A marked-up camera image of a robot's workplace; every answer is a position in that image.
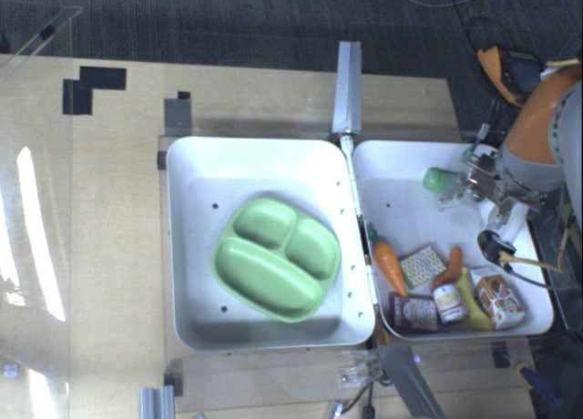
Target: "wooden table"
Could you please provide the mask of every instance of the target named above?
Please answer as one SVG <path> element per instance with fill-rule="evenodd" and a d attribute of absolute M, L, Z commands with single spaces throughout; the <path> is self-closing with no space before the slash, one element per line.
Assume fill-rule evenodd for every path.
<path fill-rule="evenodd" d="M 93 90 L 92 116 L 63 115 L 63 79 L 77 79 L 81 66 L 125 68 L 126 88 Z M 13 146 L 5 151 L 6 162 L 14 161 L 24 144 L 33 159 L 40 158 L 35 167 L 48 245 L 51 255 L 63 254 L 53 260 L 59 287 L 65 289 L 66 321 L 55 325 L 46 321 L 46 312 L 24 316 L 23 308 L 3 303 L 5 362 L 20 356 L 35 359 L 39 371 L 54 371 L 49 377 L 62 383 L 61 390 L 51 387 L 58 413 L 70 408 L 76 419 L 136 417 L 139 388 L 161 386 L 165 333 L 172 331 L 163 303 L 162 275 L 168 268 L 162 259 L 157 168 L 164 99 L 190 92 L 194 134 L 323 138 L 332 120 L 334 89 L 335 74 L 329 73 L 50 57 L 23 67 L 0 87 L 0 131 L 6 133 L 1 142 L 3 148 Z M 459 141 L 447 84 L 440 79 L 363 76 L 363 131 L 371 138 Z M 14 183 L 14 177 L 7 178 Z M 0 187 L 5 194 L 5 184 Z M 22 253 L 14 243 L 13 253 Z M 21 279 L 23 287 L 26 281 Z M 7 327 L 26 336 L 16 339 Z M 493 367 L 483 346 L 457 359 L 446 359 L 439 351 L 446 347 L 415 349 L 427 353 L 430 361 L 422 371 L 430 385 L 441 385 L 434 389 L 436 398 L 451 417 L 534 417 L 527 391 L 509 369 Z M 510 352 L 513 363 L 528 361 L 524 342 L 513 344 Z M 354 394 L 339 389 L 341 355 L 271 353 L 277 361 L 263 360 L 265 368 L 259 370 L 226 354 L 195 356 L 187 363 L 199 369 L 198 398 L 206 395 L 213 408 L 249 406 L 207 411 L 208 419 L 321 419 L 324 400 Z M 323 367 L 320 377 L 310 378 L 309 366 L 318 365 L 328 371 Z M 218 368 L 231 368 L 230 383 Z M 25 372 L 22 365 L 18 377 L 0 380 L 0 416 L 31 416 Z M 217 390 L 235 380 L 236 390 Z M 302 396 L 301 384 L 313 385 L 310 396 Z M 185 411 L 180 419 L 197 412 L 188 409 L 191 403 L 177 399 Z M 380 419 L 408 417 L 392 387 L 376 389 L 375 404 Z"/>

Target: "black floor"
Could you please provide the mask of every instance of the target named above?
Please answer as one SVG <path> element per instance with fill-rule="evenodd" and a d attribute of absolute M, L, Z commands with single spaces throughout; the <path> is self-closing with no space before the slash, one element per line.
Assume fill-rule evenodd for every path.
<path fill-rule="evenodd" d="M 0 31 L 13 42 L 40 20 L 23 3 L 83 6 L 74 33 L 80 57 L 333 71 L 338 41 L 360 40 L 364 72 L 446 78 L 462 130 L 479 128 L 496 95 L 475 50 L 499 44 L 542 59 L 574 56 L 583 7 L 582 0 L 475 0 L 436 9 L 405 0 L 0 2 Z"/>

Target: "transparent plastic object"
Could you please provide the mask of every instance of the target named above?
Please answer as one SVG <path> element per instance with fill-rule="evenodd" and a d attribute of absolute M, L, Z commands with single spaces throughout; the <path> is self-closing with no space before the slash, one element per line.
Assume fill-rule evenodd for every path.
<path fill-rule="evenodd" d="M 63 115 L 62 87 L 72 78 L 79 11 L 0 2 L 0 31 L 12 52 L 0 55 L 0 416 L 6 419 L 69 417 L 72 125 Z M 59 57 L 41 56 L 49 53 Z"/>

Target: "green plate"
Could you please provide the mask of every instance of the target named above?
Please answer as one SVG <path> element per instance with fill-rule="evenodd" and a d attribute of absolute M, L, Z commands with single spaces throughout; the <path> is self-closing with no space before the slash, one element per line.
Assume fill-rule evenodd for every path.
<path fill-rule="evenodd" d="M 340 265 L 336 236 L 278 200 L 255 199 L 230 219 L 212 258 L 219 284 L 282 322 L 308 319 Z"/>

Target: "orange carrot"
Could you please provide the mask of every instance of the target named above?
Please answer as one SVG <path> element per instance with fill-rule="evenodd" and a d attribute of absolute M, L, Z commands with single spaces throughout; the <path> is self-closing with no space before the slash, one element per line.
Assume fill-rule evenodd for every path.
<path fill-rule="evenodd" d="M 464 263 L 464 252 L 454 246 L 449 251 L 449 265 L 434 280 L 434 287 L 446 283 L 455 283 L 462 272 L 462 263 Z"/>
<path fill-rule="evenodd" d="M 381 271 L 383 271 L 383 275 L 393 285 L 399 296 L 406 296 L 407 287 L 404 285 L 401 264 L 399 264 L 393 249 L 386 242 L 378 240 L 376 232 L 371 238 L 373 241 L 373 257 Z"/>

